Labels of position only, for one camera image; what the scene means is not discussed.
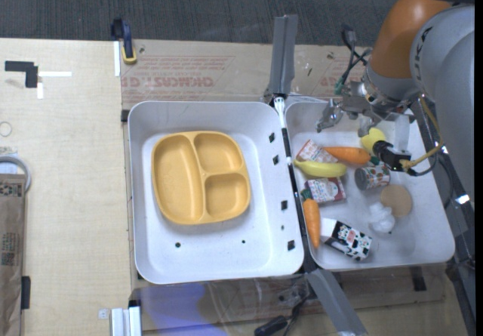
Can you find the orange carrot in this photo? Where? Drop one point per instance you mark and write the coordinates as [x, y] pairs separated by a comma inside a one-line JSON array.
[[312, 219], [349, 155]]

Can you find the pink and white carton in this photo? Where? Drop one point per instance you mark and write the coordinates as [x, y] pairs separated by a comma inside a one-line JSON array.
[[326, 190]]

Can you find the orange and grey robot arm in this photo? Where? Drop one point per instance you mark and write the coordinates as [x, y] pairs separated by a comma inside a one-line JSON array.
[[441, 62]]

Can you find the brown paper bag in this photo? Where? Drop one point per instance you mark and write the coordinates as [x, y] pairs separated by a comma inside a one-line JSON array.
[[10, 251]]

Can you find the cow print carton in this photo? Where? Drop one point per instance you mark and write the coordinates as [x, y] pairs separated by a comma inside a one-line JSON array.
[[351, 240]]

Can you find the yellow banana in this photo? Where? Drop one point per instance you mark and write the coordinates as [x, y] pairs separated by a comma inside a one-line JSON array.
[[320, 169]]

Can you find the black cylinder on white bracket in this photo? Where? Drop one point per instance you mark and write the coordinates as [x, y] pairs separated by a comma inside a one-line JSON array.
[[392, 156]]

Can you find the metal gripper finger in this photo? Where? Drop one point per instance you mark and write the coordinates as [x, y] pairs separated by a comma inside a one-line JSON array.
[[367, 127], [329, 115]]

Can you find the yellow divided plate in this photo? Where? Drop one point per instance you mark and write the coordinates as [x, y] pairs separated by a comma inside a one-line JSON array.
[[173, 176]]

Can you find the white plastic tray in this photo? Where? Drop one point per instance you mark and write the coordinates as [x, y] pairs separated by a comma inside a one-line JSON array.
[[422, 244], [226, 251]]

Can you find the brown cardboard board red print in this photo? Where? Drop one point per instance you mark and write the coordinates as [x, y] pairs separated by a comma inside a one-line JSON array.
[[211, 74]]

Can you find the orange and white carton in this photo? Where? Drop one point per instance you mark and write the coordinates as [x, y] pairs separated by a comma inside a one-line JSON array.
[[313, 152]]

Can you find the crumpled clear plastic bottle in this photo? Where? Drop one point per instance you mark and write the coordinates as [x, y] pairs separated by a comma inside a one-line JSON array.
[[382, 218]]

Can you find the yellow toy fruit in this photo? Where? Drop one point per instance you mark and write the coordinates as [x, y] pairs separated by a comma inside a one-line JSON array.
[[371, 137]]

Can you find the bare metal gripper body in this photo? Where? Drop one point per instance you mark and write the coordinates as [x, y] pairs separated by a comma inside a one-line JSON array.
[[358, 104]]

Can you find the round tan biscuit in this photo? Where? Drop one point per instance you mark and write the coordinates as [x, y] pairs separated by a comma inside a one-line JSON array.
[[397, 200]]

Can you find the small can strawberry print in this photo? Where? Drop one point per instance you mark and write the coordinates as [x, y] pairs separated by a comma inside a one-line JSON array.
[[371, 177]]

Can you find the white tape roll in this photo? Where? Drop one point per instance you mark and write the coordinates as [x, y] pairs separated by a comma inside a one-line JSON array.
[[26, 172]]

